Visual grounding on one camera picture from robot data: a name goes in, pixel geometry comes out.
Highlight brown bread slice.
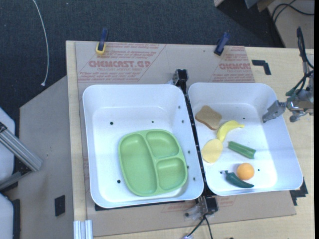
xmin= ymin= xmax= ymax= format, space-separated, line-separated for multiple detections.
xmin=195 ymin=105 xmax=223 ymax=131

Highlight green divided plate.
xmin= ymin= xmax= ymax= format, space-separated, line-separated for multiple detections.
xmin=118 ymin=129 xmax=188 ymax=197

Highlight brown cardboard board red print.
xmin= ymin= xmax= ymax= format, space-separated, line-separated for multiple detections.
xmin=74 ymin=41 xmax=297 ymax=238

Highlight yellow banana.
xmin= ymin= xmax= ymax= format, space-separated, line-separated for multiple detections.
xmin=216 ymin=120 xmax=246 ymax=143

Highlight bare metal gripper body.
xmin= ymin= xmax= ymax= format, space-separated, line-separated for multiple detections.
xmin=285 ymin=88 xmax=314 ymax=116

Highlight thin black rod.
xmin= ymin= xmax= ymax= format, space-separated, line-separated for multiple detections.
xmin=181 ymin=80 xmax=208 ymax=199

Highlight yellow potato chip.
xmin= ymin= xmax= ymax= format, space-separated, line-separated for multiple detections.
xmin=201 ymin=138 xmax=224 ymax=164

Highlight white plastic tray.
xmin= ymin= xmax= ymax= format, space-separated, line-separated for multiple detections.
xmin=188 ymin=82 xmax=304 ymax=197
xmin=82 ymin=84 xmax=205 ymax=209

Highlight orange fruit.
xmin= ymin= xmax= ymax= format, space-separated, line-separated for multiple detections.
xmin=236 ymin=162 xmax=255 ymax=181

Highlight green celery stick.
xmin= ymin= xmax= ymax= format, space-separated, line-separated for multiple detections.
xmin=227 ymin=140 xmax=257 ymax=160

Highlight dark green pepper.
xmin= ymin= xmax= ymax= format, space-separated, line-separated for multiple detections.
xmin=220 ymin=170 xmax=255 ymax=189

